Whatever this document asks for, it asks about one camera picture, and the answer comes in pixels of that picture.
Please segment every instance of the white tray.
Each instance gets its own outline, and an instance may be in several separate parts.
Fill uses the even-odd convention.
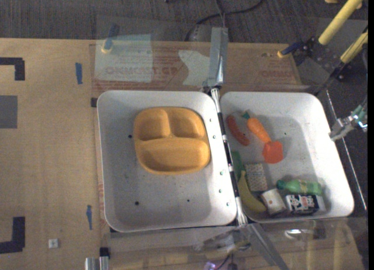
[[[269,189],[279,179],[301,178],[319,181],[323,187],[326,212],[311,216],[270,217],[267,213],[244,210],[253,221],[268,223],[346,217],[354,209],[354,200],[335,143],[330,140],[322,104],[313,95],[284,92],[229,92],[222,96],[221,111],[225,119],[236,111],[249,109],[271,139],[280,140],[285,157],[277,164],[264,164]],[[231,151],[240,153],[243,163],[263,162],[263,144],[253,135],[248,147],[242,146],[226,130]]]
[[[146,108],[185,107],[203,119],[212,158],[203,170],[154,175],[137,162],[135,116]],[[105,217],[121,232],[223,226],[237,214],[213,99],[201,92],[107,91],[98,99]]]

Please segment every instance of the toy carrot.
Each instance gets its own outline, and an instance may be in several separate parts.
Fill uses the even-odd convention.
[[[236,122],[234,115],[229,115],[226,117],[226,123],[230,133],[233,137],[238,140],[238,142],[244,146],[248,146],[250,144],[250,140],[244,135],[243,132],[240,131],[239,126]]]
[[[266,132],[262,123],[257,119],[250,117],[248,112],[243,114],[243,117],[247,120],[247,127],[254,133],[262,142],[268,143],[271,141],[268,132]]]
[[[265,162],[275,164],[283,160],[283,145],[280,141],[271,141],[268,132],[257,118],[251,118],[248,112],[243,114],[247,120],[247,127],[254,133],[261,141],[265,143],[262,155]]]

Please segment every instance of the toy bottle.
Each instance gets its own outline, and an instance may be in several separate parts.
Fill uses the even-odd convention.
[[[279,190],[287,189],[294,194],[322,195],[322,187],[318,182],[307,182],[301,179],[293,179],[289,182],[278,180],[276,187]]]

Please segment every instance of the wooden board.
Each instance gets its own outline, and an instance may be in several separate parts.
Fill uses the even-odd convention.
[[[89,44],[0,39],[0,57],[26,62],[25,81],[0,66],[0,94],[18,97],[18,128],[0,129],[0,224],[26,218],[25,248],[1,254],[0,269],[82,269],[86,257],[99,256]],[[75,63],[82,64],[81,85]],[[0,241],[10,241],[9,227],[0,227]],[[59,248],[48,248],[52,238]]]
[[[115,41],[108,54],[101,45],[90,48],[95,97],[112,89],[198,91],[209,72],[210,43]],[[287,46],[229,43],[222,93],[303,90],[293,57],[277,56]]]

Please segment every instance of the black tape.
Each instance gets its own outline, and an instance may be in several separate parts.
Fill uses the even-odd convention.
[[[233,184],[233,189],[234,189],[234,195],[236,198],[238,198],[240,195],[239,195],[239,188],[238,188],[238,183],[236,181],[236,177],[235,177],[235,172],[234,171],[230,171],[230,177],[231,177],[231,183]]]
[[[230,149],[228,147],[228,143],[226,140],[223,140],[223,145],[224,145],[224,151],[226,152],[226,157],[227,157],[227,163],[229,165],[233,164],[233,161],[231,160],[231,155],[230,155]]]
[[[93,107],[93,108],[98,107],[98,99],[97,98],[91,98],[91,107]]]
[[[110,258],[110,252],[108,247],[100,247],[100,257]]]
[[[0,57],[0,65],[14,65],[14,80],[24,81],[25,75],[25,61],[17,57]]]
[[[224,129],[223,116],[222,116],[221,112],[218,113],[218,121],[220,123],[220,128],[221,128],[222,135],[226,135],[226,131]]]
[[[13,218],[12,241],[0,243],[0,254],[20,252],[25,247],[25,217]]]

